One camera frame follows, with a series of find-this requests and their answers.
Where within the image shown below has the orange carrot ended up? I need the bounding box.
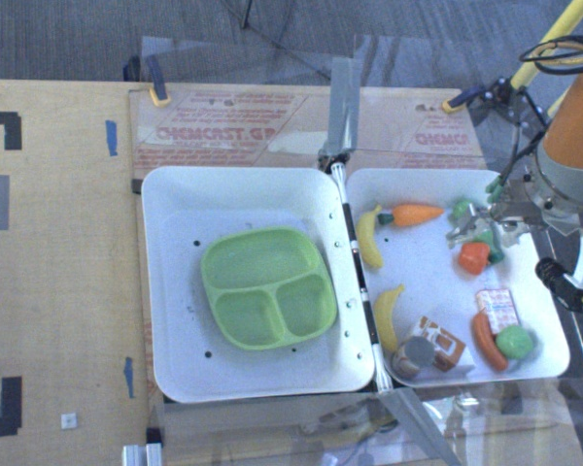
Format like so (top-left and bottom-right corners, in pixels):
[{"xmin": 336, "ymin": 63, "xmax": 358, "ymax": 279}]
[{"xmin": 377, "ymin": 203, "xmax": 446, "ymax": 228}]

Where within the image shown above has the orange sausage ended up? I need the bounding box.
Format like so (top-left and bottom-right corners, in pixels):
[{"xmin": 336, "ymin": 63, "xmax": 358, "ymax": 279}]
[{"xmin": 471, "ymin": 312, "xmax": 510, "ymax": 373}]

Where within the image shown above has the black cylinder on white bracket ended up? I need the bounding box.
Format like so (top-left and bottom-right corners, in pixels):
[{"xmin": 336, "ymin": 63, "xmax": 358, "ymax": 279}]
[{"xmin": 534, "ymin": 228, "xmax": 583, "ymax": 316}]

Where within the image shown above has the orange pepper with green stem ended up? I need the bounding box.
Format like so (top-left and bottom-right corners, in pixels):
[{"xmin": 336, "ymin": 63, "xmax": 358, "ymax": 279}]
[{"xmin": 457, "ymin": 230, "xmax": 506, "ymax": 277}]

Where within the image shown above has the brown and white carton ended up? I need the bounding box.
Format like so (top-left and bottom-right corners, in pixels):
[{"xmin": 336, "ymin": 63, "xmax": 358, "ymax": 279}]
[{"xmin": 407, "ymin": 315, "xmax": 468, "ymax": 374}]

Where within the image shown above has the small can with grey lid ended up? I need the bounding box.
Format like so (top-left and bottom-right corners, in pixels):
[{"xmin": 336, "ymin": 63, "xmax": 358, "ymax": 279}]
[{"xmin": 392, "ymin": 335, "xmax": 437, "ymax": 380}]

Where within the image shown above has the green divided plate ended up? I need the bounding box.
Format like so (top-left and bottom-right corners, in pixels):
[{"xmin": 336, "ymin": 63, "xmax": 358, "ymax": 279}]
[{"xmin": 199, "ymin": 226, "xmax": 339, "ymax": 352}]

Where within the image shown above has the white plastic tray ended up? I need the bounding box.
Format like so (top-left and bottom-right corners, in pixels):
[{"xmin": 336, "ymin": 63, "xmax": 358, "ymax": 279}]
[
  {"xmin": 344, "ymin": 167, "xmax": 571, "ymax": 389},
  {"xmin": 140, "ymin": 165, "xmax": 376, "ymax": 404}
]

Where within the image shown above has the yellow banana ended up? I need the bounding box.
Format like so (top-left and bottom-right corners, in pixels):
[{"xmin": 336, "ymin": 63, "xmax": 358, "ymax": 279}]
[
  {"xmin": 372, "ymin": 283, "xmax": 406, "ymax": 355},
  {"xmin": 355, "ymin": 204, "xmax": 386, "ymax": 270}
]

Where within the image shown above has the white carton with red print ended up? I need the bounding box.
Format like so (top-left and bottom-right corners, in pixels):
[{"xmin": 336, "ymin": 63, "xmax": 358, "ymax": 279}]
[{"xmin": 475, "ymin": 288, "xmax": 522, "ymax": 330}]

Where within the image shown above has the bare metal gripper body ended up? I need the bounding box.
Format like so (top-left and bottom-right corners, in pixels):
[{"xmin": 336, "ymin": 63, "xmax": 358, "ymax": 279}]
[{"xmin": 488, "ymin": 176, "xmax": 583, "ymax": 243}]

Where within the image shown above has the green ball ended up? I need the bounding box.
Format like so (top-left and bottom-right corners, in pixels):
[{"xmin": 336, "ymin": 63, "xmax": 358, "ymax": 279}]
[{"xmin": 495, "ymin": 324, "xmax": 535, "ymax": 361}]

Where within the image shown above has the brown cardboard board red print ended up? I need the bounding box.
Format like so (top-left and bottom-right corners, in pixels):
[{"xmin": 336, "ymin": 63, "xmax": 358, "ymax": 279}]
[{"xmin": 128, "ymin": 84, "xmax": 490, "ymax": 407}]

